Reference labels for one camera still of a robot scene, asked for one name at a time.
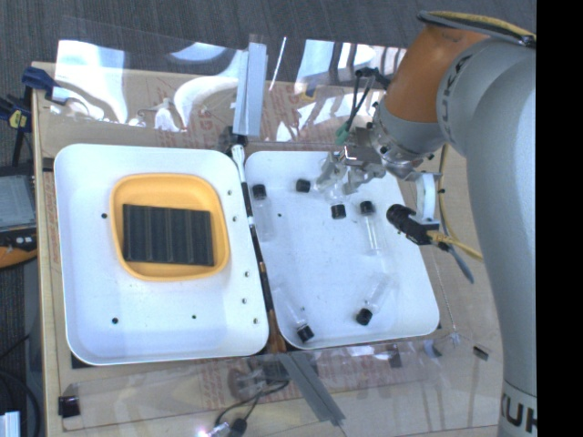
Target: black clamp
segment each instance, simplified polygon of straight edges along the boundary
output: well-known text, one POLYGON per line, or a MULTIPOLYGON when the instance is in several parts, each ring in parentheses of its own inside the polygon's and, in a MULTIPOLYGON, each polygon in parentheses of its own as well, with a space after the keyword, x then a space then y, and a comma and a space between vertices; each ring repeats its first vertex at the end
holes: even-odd
POLYGON ((75 395, 58 397, 58 415, 63 418, 72 418, 81 414, 79 397, 75 395))
POLYGON ((416 215, 414 210, 401 204, 393 204, 386 211, 386 218, 389 223, 393 224, 399 231, 402 231, 413 243, 418 246, 431 244, 432 239, 427 235, 427 231, 439 229, 439 224, 434 222, 421 224, 410 218, 414 215, 416 215))
POLYGON ((21 98, 7 95, 0 97, 0 119, 8 123, 8 126, 16 130, 15 150, 12 157, 12 166, 18 166, 20 149, 25 138, 25 133, 32 131, 32 95, 33 89, 46 91, 45 98, 53 99, 53 88, 60 87, 46 71, 29 66, 22 75, 22 83, 25 85, 25 93, 21 98))

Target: gray carpet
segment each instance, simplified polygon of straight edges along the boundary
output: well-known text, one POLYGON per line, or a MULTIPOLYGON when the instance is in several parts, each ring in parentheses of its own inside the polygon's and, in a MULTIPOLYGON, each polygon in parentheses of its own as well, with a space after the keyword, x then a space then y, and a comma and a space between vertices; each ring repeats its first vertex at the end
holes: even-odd
MULTIPOLYGON (((0 97, 22 95, 32 61, 55 61, 64 16, 237 48, 249 34, 408 46, 421 29, 419 10, 488 15, 537 31, 537 0, 0 0, 0 97)), ((0 125, 0 166, 13 145, 13 131, 0 125)), ((0 354, 26 334, 22 286, 21 267, 0 271, 0 354)), ((24 379, 24 363, 21 345, 0 368, 24 379)), ((0 381, 0 412, 9 402, 22 408, 24 394, 11 394, 0 381)))

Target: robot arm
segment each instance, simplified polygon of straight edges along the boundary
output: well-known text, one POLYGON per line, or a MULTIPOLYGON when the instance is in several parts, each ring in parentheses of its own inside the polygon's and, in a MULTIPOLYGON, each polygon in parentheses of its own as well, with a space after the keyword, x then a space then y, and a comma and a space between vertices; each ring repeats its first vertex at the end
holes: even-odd
POLYGON ((499 435, 537 435, 536 37, 480 16, 420 17, 430 24, 407 50, 372 124, 351 132, 340 161, 350 183, 374 163, 411 179, 444 144, 465 157, 502 334, 499 435))

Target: black cable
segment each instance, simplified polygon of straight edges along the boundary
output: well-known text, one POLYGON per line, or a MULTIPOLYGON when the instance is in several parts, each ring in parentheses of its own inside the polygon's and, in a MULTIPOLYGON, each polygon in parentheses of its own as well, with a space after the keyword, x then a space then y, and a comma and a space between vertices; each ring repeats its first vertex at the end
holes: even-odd
POLYGON ((234 410, 235 408, 239 408, 240 406, 245 406, 246 404, 249 404, 251 402, 253 402, 253 404, 251 405, 251 408, 247 411, 247 414, 245 415, 245 417, 243 418, 245 421, 247 421, 247 419, 249 418, 249 416, 251 415, 251 412, 255 409, 255 406, 257 406, 258 401, 263 398, 266 397, 268 395, 271 395, 272 393, 276 393, 278 391, 283 390, 285 387, 287 387, 290 384, 290 381, 284 381, 281 383, 281 385, 279 387, 276 387, 273 390, 269 390, 269 391, 258 391, 257 393, 255 393, 255 395, 253 395, 252 397, 250 397, 247 400, 243 400, 240 401, 238 403, 232 404, 230 407, 225 408, 220 414, 219 416, 217 416, 217 419, 215 420, 215 426, 218 426, 220 424, 220 421, 222 420, 222 418, 225 416, 225 414, 227 414, 229 411, 234 410))
POLYGON ((40 406, 38 404, 38 400, 36 399, 36 396, 33 394, 33 392, 28 388, 28 386, 24 382, 22 382, 20 379, 18 379, 15 375, 11 374, 10 372, 6 372, 6 371, 3 371, 0 369, 0 377, 2 377, 3 379, 9 379, 13 383, 18 385, 26 393, 26 396, 33 403, 33 410, 35 413, 35 430, 33 432, 33 435, 35 437, 38 437, 40 435, 41 412, 40 412, 40 406))
POLYGON ((361 96, 360 101, 358 102, 358 105, 356 104, 356 98, 358 97, 358 87, 360 84, 360 79, 362 76, 365 76, 363 74, 362 70, 358 70, 356 71, 356 79, 354 80, 354 92, 353 92, 353 107, 351 109, 350 112, 350 116, 348 117, 348 120, 346 121, 346 131, 349 131, 350 128, 353 125, 353 121, 354 118, 356 117, 356 114, 358 114, 358 111, 361 109, 361 107, 363 106, 363 102, 366 99, 366 96, 368 96, 369 91, 371 90, 371 87, 374 83, 374 78, 371 77, 367 83, 366 83, 366 88, 364 89, 363 95, 361 96))
POLYGON ((14 168, 18 167, 18 161, 20 160, 20 149, 22 148, 22 143, 25 138, 25 132, 22 129, 16 131, 15 148, 12 153, 12 166, 14 168))
POLYGON ((27 341, 28 337, 29 337, 28 334, 26 334, 23 338, 21 338, 19 341, 17 341, 14 345, 12 345, 10 348, 8 348, 8 350, 6 350, 2 354, 0 354, 0 361, 3 360, 6 356, 8 356, 16 348, 18 348, 18 345, 27 341))
POLYGON ((4 385, 5 396, 8 398, 7 407, 4 407, 4 409, 0 410, 0 414, 4 414, 6 411, 12 410, 14 408, 15 397, 12 394, 10 387, 8 386, 8 382, 2 377, 0 377, 0 385, 4 385))
MULTIPOLYGON (((446 147, 445 147, 445 145, 443 145, 441 147, 441 157, 439 158, 439 173, 442 176, 444 174, 444 168, 445 168, 445 150, 446 150, 446 147)), ((438 189, 437 192, 445 192, 445 190, 438 189)), ((439 217, 444 225, 444 233, 446 234, 446 236, 450 236, 449 235, 449 233, 450 233, 449 228, 447 227, 448 222, 445 221, 444 211, 443 211, 443 208, 441 207, 441 200, 440 199, 437 200, 437 204, 439 207, 439 217)), ((472 273, 472 270, 465 263, 465 261, 459 256, 459 254, 457 254, 457 251, 455 250, 454 245, 446 244, 446 243, 439 243, 437 245, 437 247, 439 249, 442 249, 445 252, 449 253, 455 259, 457 266, 459 267, 460 270, 462 270, 462 273, 469 280, 469 282, 474 283, 474 274, 472 273)))
POLYGON ((28 148, 28 153, 30 154, 30 158, 32 159, 35 155, 33 154, 33 147, 30 145, 30 139, 28 139, 28 136, 25 134, 25 142, 26 142, 26 146, 28 148))

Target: metal bracket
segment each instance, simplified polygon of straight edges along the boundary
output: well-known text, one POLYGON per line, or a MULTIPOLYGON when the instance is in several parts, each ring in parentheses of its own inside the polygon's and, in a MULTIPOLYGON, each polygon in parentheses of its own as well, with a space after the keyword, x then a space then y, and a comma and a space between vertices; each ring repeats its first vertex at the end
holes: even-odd
POLYGON ((341 162, 348 167, 348 182, 344 184, 346 194, 356 192, 373 178, 386 175, 383 161, 372 147, 346 145, 341 152, 341 162))
POLYGON ((316 178, 315 188, 324 191, 341 181, 346 174, 346 166, 340 162, 337 153, 328 152, 326 159, 321 164, 322 173, 316 178))
POLYGON ((247 137, 259 136, 266 73, 267 46, 250 43, 240 65, 233 133, 247 137))
POLYGON ((330 421, 333 425, 340 426, 345 416, 320 381, 305 354, 289 353, 278 357, 318 419, 321 422, 330 421))

